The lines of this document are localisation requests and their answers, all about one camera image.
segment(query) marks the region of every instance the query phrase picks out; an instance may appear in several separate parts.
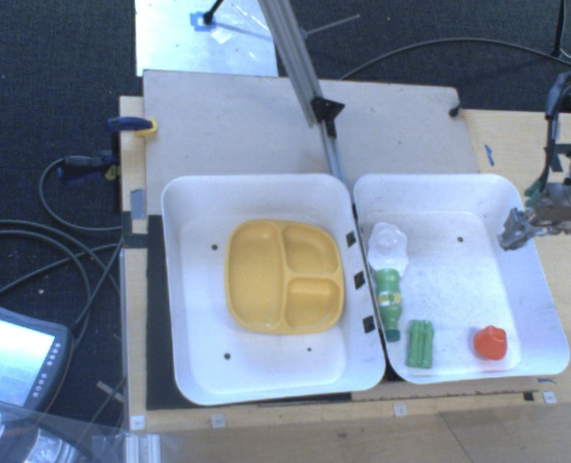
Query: table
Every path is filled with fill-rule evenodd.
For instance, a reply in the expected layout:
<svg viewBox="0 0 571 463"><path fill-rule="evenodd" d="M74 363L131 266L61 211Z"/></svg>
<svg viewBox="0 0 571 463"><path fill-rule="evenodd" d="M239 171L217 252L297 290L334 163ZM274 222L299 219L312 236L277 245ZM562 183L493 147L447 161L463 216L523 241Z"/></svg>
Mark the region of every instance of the table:
<svg viewBox="0 0 571 463"><path fill-rule="evenodd" d="M123 97L121 112L143 116L142 99ZM459 115L467 125L478 170L507 177L520 191L528 187L543 166L543 115L475 110ZM560 122L561 142L571 143L571 115L562 115ZM146 187L145 145L145 139L122 134L123 211L131 208L131 191ZM145 233L147 221L134 219L131 227L134 233ZM543 237L536 247L571 348L571 236ZM210 451L205 461L228 456L232 461L233 455L235 461L358 461L365 456L375 461L396 454L416 461L445 457L472 461L473 455L484 461L485 452L498 450L502 443L505 457L500 459L505 461L518 461L513 456L521 446L527 449L521 456L527 454L532 460L538 460L536 455L553 460L552 449L564 455L558 459L566 457L571 441L571 362L553 379L506 378L426 387L392 383L354 394L344 403L147 411L147 265L145 249L125 249L122 320L129 425L132 430L169 434L162 438L170 441L170 449L184 438L185 460L202 461ZM553 393L556 404L545 403L545 396L548 400L551 396L546 392ZM524 393L533 401L525 401ZM407 417L396 417L404 407ZM227 428L211 428L216 420L225 421ZM182 436L175 435L181 430ZM560 438L565 442L555 445Z"/></svg>

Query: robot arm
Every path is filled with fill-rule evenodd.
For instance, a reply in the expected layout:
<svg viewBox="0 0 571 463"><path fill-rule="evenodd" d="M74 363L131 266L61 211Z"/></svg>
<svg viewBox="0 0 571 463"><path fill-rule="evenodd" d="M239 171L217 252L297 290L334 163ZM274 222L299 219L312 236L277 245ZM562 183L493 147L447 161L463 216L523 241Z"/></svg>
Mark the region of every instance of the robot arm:
<svg viewBox="0 0 571 463"><path fill-rule="evenodd" d="M571 165L564 182L547 182L551 159L555 155L559 106L570 91L571 72L561 74L547 100L549 132L546 166L539 179L526 191L529 197L526 210L511 209L504 222L504 232L498 239L505 250L519 249L536 235L571 234Z"/></svg>

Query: screen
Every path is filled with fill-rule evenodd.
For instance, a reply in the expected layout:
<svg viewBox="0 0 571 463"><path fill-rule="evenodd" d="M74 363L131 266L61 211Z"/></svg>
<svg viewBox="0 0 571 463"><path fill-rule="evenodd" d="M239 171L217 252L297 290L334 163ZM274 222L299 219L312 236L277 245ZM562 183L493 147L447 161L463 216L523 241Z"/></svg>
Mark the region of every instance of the screen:
<svg viewBox="0 0 571 463"><path fill-rule="evenodd" d="M54 337L0 320L0 401L23 406Z"/></svg>

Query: white tray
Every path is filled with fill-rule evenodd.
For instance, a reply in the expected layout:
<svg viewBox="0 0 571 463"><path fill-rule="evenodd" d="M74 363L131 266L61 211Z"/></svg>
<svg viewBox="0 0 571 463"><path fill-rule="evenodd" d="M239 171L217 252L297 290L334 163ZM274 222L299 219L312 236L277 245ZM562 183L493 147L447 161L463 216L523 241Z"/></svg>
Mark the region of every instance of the white tray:
<svg viewBox="0 0 571 463"><path fill-rule="evenodd" d="M401 280L401 340L387 343L394 370L417 384L556 374L569 347L532 241L504 251L497 235L517 190L494 175L368 175L354 188L364 243L386 221L408 236L409 264ZM433 367L409 368L410 321L431 320ZM474 352L477 330L505 329L500 361Z"/></svg>
<svg viewBox="0 0 571 463"><path fill-rule="evenodd" d="M361 391L386 361L345 186L326 175L181 177L163 191L162 214L178 388L201 405ZM329 330L266 335L239 325L226 302L224 266L231 232L256 218L318 225L340 248L345 304Z"/></svg>

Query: yellow plate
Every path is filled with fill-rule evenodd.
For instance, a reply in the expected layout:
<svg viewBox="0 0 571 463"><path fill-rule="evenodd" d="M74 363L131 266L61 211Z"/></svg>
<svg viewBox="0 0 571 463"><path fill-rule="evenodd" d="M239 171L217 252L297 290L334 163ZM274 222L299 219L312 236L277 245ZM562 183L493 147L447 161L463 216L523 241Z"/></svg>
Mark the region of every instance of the yellow plate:
<svg viewBox="0 0 571 463"><path fill-rule="evenodd" d="M226 296L241 325L280 335L319 333L339 320L343 294L339 248L321 228L252 220L232 232Z"/></svg>

